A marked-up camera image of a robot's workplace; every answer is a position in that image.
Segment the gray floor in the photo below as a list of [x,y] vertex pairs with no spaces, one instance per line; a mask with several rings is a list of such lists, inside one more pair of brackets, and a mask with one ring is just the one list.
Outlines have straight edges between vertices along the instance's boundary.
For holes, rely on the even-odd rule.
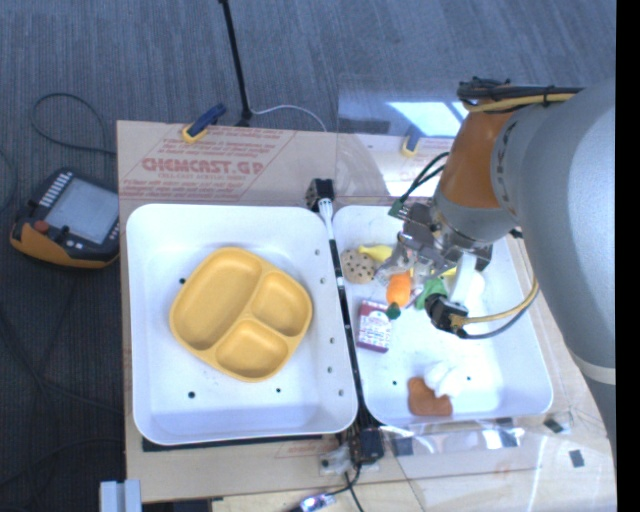
[[[588,86],[616,71],[614,0],[235,0],[230,6],[251,106],[298,105],[332,131],[345,75],[376,77],[403,91],[472,76]],[[116,120],[186,122],[218,102],[228,108],[220,123],[235,124],[242,104],[220,2],[0,6],[0,150],[15,171],[0,160],[0,207],[6,203],[0,213],[0,511],[97,510],[99,482],[125,477],[121,416],[51,387],[122,407],[119,266],[62,271],[26,259],[8,242],[15,211],[57,168],[76,167],[115,184],[113,158],[53,144],[31,127],[34,102],[55,92],[79,95],[107,123],[105,141],[82,105],[65,97],[42,103],[41,125],[75,144],[115,149]],[[251,124],[321,129],[295,110],[255,116]]]

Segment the toy carrot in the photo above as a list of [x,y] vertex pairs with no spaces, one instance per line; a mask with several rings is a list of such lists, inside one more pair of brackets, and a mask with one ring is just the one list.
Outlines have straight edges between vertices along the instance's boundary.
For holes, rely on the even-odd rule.
[[393,274],[387,285],[387,316],[395,320],[400,316],[400,308],[403,308],[411,299],[411,272]]

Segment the blue and yellow clamp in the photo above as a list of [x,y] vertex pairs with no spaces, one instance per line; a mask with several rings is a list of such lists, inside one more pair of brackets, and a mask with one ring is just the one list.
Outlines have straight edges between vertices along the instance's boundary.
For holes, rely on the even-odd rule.
[[400,152],[408,158],[415,156],[418,152],[418,142],[424,136],[424,133],[415,124],[410,125],[402,141]]
[[218,103],[215,107],[210,108],[202,114],[194,123],[185,126],[182,130],[182,138],[188,144],[199,141],[207,134],[207,126],[216,124],[218,118],[227,111],[222,103]]

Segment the white tray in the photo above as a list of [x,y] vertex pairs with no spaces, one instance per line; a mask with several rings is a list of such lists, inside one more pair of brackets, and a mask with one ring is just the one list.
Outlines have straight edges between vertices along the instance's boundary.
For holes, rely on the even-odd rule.
[[[133,413],[152,442],[177,445],[344,430],[357,396],[327,233],[295,207],[151,204],[126,225]],[[291,359],[263,382],[225,375],[181,347],[169,310],[195,267],[220,247],[253,251],[298,280],[313,318]]]
[[[388,207],[346,206],[334,216],[336,244],[340,252],[359,245],[394,245],[402,222],[390,217]],[[506,241],[494,245],[489,266],[471,287],[465,305],[470,316],[510,309],[523,300]],[[480,287],[484,280],[484,291]],[[363,299],[385,303],[385,290],[376,283],[346,283],[349,310],[357,335],[358,309]],[[487,332],[502,325],[469,326],[468,331]],[[416,424],[481,420],[535,415],[551,405],[553,388],[529,314],[494,338],[461,340],[437,330],[424,311],[410,308],[393,324],[386,353],[357,349],[364,401],[380,422],[398,428]],[[467,382],[452,399],[453,416],[414,416],[408,407],[407,382],[422,376],[425,367],[444,360],[461,367]]]

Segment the black pole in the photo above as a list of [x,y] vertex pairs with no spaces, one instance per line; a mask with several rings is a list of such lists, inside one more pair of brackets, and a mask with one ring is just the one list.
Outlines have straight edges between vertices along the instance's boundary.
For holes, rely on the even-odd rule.
[[233,20],[231,19],[231,9],[228,0],[218,0],[222,4],[224,10],[224,19],[227,23],[227,31],[229,32],[229,43],[231,44],[231,53],[233,55],[233,64],[236,68],[236,77],[240,88],[240,98],[242,100],[242,119],[238,121],[237,126],[249,126],[251,119],[251,108],[247,98],[247,91],[244,85],[244,76],[242,74],[242,66],[240,65],[240,55],[238,54],[238,44],[236,43],[236,33],[233,29]]

